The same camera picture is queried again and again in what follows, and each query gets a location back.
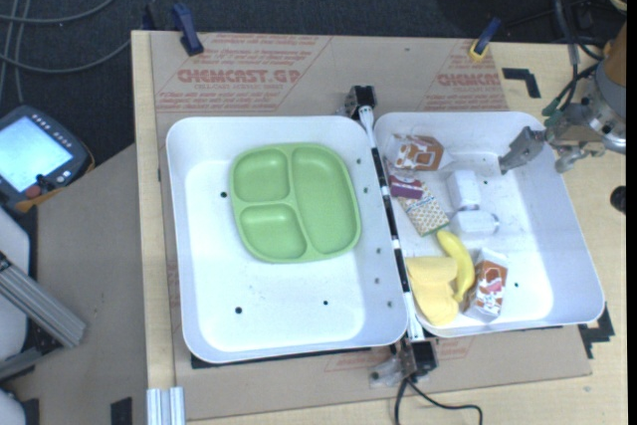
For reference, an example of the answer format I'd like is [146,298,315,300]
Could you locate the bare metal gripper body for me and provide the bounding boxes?
[544,102,628,155]

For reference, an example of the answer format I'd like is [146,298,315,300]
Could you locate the white plastic tray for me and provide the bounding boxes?
[372,110,607,339]
[164,114,411,364]

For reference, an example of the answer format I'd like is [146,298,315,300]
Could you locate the brown and white carton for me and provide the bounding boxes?
[385,132,455,173]

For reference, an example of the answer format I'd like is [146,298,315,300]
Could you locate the purple and yellow carton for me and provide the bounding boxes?
[386,171,451,238]

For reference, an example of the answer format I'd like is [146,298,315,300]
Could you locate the yellow banana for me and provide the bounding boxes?
[436,229,477,305]

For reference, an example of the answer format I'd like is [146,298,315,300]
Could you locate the thin black and white rod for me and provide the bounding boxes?
[358,106,425,340]

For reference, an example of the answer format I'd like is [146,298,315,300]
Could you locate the orange and white carton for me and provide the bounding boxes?
[460,247,511,324]

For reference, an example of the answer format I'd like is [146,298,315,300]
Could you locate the yellow toy chips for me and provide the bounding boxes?
[404,255,461,327]

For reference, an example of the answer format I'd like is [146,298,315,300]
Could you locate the green divided plate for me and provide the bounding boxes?
[229,142,362,265]

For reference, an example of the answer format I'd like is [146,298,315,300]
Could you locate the brown cardboard board, red print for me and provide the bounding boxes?
[148,30,594,422]

